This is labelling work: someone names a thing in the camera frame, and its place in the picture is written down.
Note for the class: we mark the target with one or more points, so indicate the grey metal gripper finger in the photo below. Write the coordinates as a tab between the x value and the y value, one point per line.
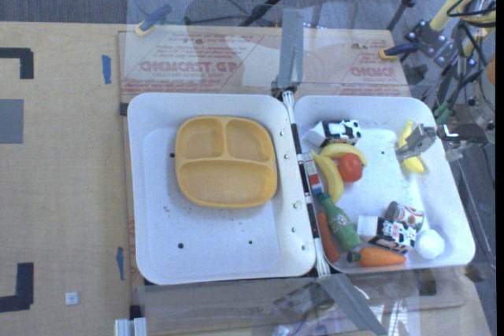
424	134
413	151

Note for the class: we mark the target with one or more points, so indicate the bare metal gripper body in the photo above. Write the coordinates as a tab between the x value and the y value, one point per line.
470	133

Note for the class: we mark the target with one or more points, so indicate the yellow banana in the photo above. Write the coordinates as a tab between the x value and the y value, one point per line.
342	149
415	166
332	177

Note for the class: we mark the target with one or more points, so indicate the white plastic tray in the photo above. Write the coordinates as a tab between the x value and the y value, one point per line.
382	185
220	244

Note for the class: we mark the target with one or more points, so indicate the white and red can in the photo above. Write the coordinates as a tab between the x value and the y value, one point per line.
407	214

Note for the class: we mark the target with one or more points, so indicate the red tomato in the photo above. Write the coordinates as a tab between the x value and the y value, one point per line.
350	168

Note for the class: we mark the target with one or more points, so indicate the cow print milk carton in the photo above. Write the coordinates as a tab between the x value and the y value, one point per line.
338	130
393	231

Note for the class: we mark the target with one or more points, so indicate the white ball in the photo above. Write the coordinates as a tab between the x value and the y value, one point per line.
430	244

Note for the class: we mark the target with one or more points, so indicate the white red blue packet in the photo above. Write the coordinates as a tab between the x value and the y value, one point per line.
313	171

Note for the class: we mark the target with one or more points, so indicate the green bottle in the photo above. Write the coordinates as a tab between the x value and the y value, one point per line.
340	224

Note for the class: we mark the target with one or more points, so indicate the orange carrot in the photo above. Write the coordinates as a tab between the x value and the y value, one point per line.
380	256

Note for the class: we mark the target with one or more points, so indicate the thin black and white rod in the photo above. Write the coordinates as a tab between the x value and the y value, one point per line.
296	141

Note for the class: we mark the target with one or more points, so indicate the orange red sausage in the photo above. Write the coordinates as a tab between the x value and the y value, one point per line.
328	240

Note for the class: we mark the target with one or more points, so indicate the yellow divided plate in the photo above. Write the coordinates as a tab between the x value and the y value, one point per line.
226	179

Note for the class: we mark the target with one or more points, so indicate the brown cardboard board red print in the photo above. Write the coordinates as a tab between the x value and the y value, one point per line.
177	67

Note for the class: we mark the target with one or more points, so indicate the small white square tile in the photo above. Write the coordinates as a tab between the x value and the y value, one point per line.
71	298

